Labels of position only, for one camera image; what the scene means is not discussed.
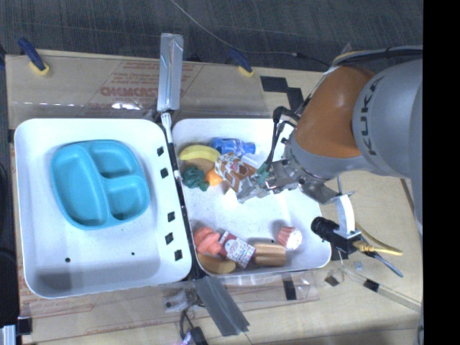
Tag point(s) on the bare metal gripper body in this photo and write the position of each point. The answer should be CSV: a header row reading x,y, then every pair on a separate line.
x,y
284,176

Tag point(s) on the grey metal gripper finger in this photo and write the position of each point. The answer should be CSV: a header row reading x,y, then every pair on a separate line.
x,y
253,193

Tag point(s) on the brown and white carton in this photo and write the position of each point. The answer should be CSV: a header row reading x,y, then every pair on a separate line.
x,y
233,171

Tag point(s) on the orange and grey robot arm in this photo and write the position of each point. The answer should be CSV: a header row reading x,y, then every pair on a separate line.
x,y
381,120

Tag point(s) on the white plastic tray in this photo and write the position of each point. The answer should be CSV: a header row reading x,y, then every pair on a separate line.
x,y
108,264
251,214

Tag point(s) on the orange carrot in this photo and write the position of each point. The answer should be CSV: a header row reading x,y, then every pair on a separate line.
x,y
214,178

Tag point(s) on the blue plastic bottle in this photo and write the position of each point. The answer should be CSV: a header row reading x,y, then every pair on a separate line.
x,y
230,146

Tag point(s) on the pink and white cupcake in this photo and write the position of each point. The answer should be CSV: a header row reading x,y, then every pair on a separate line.
x,y
289,237

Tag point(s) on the red and white carton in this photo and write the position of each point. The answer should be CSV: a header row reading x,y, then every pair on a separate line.
x,y
237,252

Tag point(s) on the green broccoli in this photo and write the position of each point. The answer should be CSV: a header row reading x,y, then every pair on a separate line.
x,y
193,178

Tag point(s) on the brown bread bun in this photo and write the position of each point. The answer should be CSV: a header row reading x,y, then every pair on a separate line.
x,y
269,254

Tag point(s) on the orange-pink toy shrimp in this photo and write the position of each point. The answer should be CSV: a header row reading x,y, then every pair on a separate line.
x,y
206,241

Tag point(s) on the yellow banana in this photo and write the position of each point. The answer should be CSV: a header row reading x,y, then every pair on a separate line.
x,y
197,153

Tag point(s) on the blue divided plate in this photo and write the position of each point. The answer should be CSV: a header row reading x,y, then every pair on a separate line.
x,y
82,192

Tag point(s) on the brown cardboard board, red print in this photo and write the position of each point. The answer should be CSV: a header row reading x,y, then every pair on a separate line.
x,y
90,85

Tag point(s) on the black cylinder on white bracket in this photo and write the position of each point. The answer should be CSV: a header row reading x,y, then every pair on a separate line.
x,y
345,241

